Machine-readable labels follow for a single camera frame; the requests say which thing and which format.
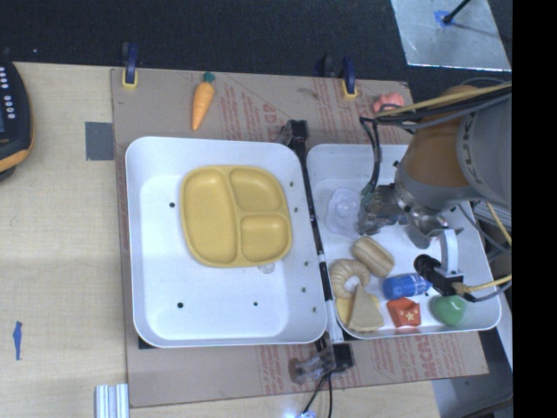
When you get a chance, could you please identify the yellow divided plate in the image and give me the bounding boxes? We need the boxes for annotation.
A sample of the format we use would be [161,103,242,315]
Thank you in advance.
[179,165,293,269]

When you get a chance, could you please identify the red carton with yellow star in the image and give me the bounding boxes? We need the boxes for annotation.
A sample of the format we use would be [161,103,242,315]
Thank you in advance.
[386,296,423,330]

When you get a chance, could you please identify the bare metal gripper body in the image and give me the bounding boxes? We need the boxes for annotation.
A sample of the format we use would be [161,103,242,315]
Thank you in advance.
[356,183,450,238]

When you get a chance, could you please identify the orange carrot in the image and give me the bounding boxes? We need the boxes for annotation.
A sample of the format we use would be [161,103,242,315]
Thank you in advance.
[191,71,217,132]

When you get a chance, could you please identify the tan bread bun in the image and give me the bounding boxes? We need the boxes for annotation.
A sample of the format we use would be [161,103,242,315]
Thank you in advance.
[351,235,396,279]

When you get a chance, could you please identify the white plastic tray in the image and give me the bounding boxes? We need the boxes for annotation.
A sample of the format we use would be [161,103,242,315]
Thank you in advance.
[305,143,502,341]
[124,136,328,349]

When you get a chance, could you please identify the green apple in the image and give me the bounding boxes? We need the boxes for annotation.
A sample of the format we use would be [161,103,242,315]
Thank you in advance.
[431,294,468,327]

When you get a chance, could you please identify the pink toy food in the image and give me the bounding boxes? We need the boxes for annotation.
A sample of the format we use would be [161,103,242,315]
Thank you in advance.
[372,92,406,115]

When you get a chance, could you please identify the black block with thin wires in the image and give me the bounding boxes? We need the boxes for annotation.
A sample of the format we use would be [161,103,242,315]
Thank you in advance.
[316,340,354,374]
[276,119,310,148]

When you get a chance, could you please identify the thin black and white rod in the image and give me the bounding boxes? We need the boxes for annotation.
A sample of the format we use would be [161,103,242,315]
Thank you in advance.
[288,137,346,344]

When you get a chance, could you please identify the blue can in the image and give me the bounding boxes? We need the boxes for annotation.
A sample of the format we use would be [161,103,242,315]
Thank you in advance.
[381,272,433,300]

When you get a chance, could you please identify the brown cardboard board red print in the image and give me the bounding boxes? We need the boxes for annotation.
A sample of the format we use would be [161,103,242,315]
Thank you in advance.
[110,68,491,408]

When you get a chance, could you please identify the tan pizza slice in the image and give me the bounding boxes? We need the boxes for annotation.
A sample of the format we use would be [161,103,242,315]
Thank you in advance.
[346,282,386,334]

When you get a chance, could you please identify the clear plastic fried egg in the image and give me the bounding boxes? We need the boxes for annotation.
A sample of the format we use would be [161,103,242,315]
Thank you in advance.
[325,186,363,235]

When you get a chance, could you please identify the black cylinder on white bracket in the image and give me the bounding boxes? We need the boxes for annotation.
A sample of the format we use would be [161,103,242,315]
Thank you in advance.
[413,227,466,298]

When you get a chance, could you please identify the beige croissant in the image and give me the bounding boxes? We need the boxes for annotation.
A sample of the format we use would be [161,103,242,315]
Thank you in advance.
[328,258,372,300]

